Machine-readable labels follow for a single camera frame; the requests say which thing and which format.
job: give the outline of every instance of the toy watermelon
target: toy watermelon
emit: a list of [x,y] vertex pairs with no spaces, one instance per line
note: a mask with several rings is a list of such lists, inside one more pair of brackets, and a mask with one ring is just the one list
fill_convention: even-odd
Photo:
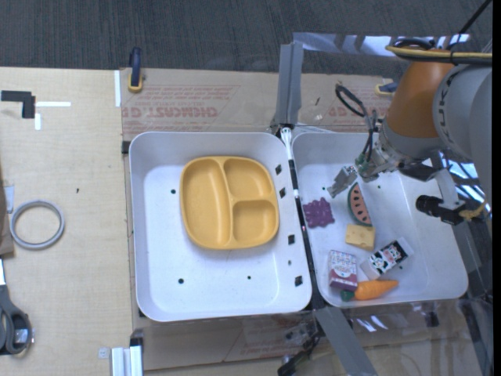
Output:
[[358,224],[362,224],[363,226],[373,225],[369,216],[369,211],[366,207],[366,202],[363,200],[359,183],[353,184],[348,193],[348,208]]

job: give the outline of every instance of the black scissors handle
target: black scissors handle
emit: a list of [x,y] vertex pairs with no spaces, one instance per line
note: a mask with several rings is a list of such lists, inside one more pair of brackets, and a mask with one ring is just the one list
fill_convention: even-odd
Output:
[[[16,342],[16,330],[26,329],[25,342]],[[11,354],[21,353],[31,341],[31,323],[26,313],[15,306],[6,285],[0,285],[0,349],[5,346]]]

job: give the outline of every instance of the carrot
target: carrot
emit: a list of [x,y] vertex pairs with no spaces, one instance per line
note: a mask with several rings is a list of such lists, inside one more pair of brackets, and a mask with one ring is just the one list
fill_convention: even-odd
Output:
[[397,286],[398,286],[397,280],[359,281],[359,285],[355,290],[355,293],[352,291],[342,291],[341,299],[345,302],[349,301],[352,298],[355,298],[358,301],[375,299]]

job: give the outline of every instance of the yellow plate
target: yellow plate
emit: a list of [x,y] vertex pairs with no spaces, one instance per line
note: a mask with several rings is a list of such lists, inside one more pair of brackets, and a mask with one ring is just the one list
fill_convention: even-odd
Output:
[[189,162],[179,188],[189,238],[204,248],[251,248],[269,242],[279,227],[273,180],[259,162],[206,156]]

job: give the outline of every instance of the scissors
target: scissors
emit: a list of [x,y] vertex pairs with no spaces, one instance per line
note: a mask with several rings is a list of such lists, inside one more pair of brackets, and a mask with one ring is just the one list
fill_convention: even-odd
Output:
[[27,314],[10,300],[0,258],[0,352],[3,349],[11,354],[23,352],[31,342],[32,333]]

